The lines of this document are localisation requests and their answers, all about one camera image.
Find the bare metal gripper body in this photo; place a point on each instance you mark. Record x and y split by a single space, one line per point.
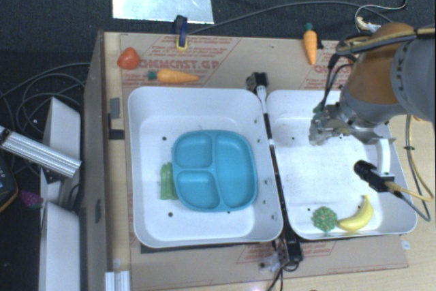
335 121

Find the yellow banana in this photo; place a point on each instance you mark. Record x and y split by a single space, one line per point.
357 219

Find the purple toy grapes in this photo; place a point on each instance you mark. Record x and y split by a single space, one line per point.
31 199

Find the black cylinder on white bracket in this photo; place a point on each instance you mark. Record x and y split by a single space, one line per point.
371 173

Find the orange carrot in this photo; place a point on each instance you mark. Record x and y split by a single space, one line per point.
175 76
310 44

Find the thin black and white rod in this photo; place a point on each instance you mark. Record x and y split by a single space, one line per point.
275 160

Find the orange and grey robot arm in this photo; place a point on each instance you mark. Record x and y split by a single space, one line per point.
378 68

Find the red toy strawberry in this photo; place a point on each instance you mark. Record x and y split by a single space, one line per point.
128 58

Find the brown cardboard board, red print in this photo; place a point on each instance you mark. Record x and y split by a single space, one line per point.
238 54

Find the blue divided plate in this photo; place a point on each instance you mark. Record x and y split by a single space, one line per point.
214 170

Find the white plastic tray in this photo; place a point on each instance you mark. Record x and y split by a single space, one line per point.
153 146
316 173

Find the green toy bean pods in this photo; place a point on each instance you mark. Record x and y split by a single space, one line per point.
167 182

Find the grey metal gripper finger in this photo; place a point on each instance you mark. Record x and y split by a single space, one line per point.
325 137
313 137

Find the green toy peas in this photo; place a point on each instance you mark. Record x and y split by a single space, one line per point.
324 218

